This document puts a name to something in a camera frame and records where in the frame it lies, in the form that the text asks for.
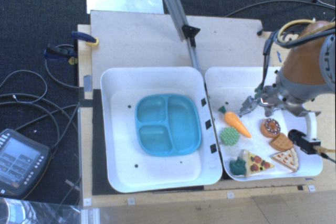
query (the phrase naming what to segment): toy food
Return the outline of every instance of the toy food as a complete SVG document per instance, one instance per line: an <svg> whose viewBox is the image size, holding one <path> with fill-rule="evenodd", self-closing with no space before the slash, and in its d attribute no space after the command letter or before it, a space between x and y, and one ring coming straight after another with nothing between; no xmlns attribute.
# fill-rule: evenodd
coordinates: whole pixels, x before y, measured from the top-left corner
<svg viewBox="0 0 336 224"><path fill-rule="evenodd" d="M291 169L293 172L296 172L299 168L298 154L296 153L294 147L292 147L290 150L279 152L273 155L271 158L278 163L281 163L288 169Z"/></svg>
<svg viewBox="0 0 336 224"><path fill-rule="evenodd" d="M230 161L230 171L232 174L239 176L239 175L245 175L246 173L246 162L240 158L237 157L236 161Z"/></svg>
<svg viewBox="0 0 336 224"><path fill-rule="evenodd" d="M232 111L227 111L224 114L224 119L227 124L230 126L236 128L236 130L241 133L242 135L251 138L251 134L249 131L246 129L246 127L243 125L239 117Z"/></svg>
<svg viewBox="0 0 336 224"><path fill-rule="evenodd" d="M261 133L268 138L274 138L280 134L280 125L275 119L265 119L260 125Z"/></svg>
<svg viewBox="0 0 336 224"><path fill-rule="evenodd" d="M237 143L239 134L234 127L226 127L221 131L220 137L225 145L233 146Z"/></svg>
<svg viewBox="0 0 336 224"><path fill-rule="evenodd" d="M243 151L243 160L246 162L246 176L274 168L272 163L265 161L258 155L255 155L248 150Z"/></svg>
<svg viewBox="0 0 336 224"><path fill-rule="evenodd" d="M269 144L278 151L287 151L293 147L293 142L283 133L280 133L279 136L274 138Z"/></svg>

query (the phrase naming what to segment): dark floor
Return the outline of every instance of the dark floor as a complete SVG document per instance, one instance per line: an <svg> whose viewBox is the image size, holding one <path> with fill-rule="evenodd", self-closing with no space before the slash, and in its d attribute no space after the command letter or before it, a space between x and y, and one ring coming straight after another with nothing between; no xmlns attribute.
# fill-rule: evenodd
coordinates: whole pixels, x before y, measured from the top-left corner
<svg viewBox="0 0 336 224"><path fill-rule="evenodd" d="M259 2L270 0L181 0L188 15L226 16L231 12ZM335 0L322 0L335 5ZM272 31L284 23L299 18L317 18L331 20L334 9L313 6L307 3L275 2L265 3L246 9L232 17L260 19L264 29ZM47 44L72 44L70 33L78 24L89 24L86 14L86 0L0 0L0 84L13 71L31 70L40 74L48 84L46 99L58 106L78 103L77 90L60 86L50 79L45 67L43 51ZM50 71L59 80L74 84L76 73L74 66L67 62L50 62ZM15 101L9 93L30 93L40 96L44 85L36 76L17 73L0 87L0 130L16 129L30 120L43 115L37 108L26 105L6 105ZM41 103L43 107L52 107ZM71 115L73 108L67 110ZM60 131L63 132L68 120L63 115L56 115ZM56 131L49 119L20 130L21 133L47 145L53 145ZM27 197L29 200L60 203L70 187L68 179L76 182L79 177L78 138L73 126L66 133L64 140L52 160L48 171L36 189ZM66 204L75 204L78 193L73 191L65 200Z"/></svg>

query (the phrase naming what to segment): digital device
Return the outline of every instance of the digital device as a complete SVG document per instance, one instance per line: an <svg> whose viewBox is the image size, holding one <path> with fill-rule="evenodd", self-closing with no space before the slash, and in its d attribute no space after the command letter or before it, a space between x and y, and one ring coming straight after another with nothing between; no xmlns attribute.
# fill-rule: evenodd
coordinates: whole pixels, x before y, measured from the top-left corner
<svg viewBox="0 0 336 224"><path fill-rule="evenodd" d="M15 130L0 133L0 197L25 198L38 184L51 159L48 146Z"/></svg>

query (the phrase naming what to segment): pizza slice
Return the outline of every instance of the pizza slice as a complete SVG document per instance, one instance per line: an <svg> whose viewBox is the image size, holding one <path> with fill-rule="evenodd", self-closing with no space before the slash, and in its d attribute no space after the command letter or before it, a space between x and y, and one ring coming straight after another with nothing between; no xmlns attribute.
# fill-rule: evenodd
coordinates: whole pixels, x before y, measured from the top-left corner
<svg viewBox="0 0 336 224"><path fill-rule="evenodd" d="M281 163L288 169L291 169L293 172L296 172L299 168L298 154L296 153L294 147L292 147L290 150L279 152L273 155L271 158L278 163Z"/></svg>
<svg viewBox="0 0 336 224"><path fill-rule="evenodd" d="M243 160L246 162L246 176L274 168L272 163L265 161L248 150L243 151Z"/></svg>

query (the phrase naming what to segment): chocolate donut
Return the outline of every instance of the chocolate donut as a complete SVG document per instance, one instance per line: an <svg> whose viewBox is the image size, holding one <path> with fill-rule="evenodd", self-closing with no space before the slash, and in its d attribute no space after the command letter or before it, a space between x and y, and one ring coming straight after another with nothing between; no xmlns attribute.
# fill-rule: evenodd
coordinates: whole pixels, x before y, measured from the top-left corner
<svg viewBox="0 0 336 224"><path fill-rule="evenodd" d="M280 134L279 123L271 118L262 121L260 131L265 137L274 138Z"/></svg>

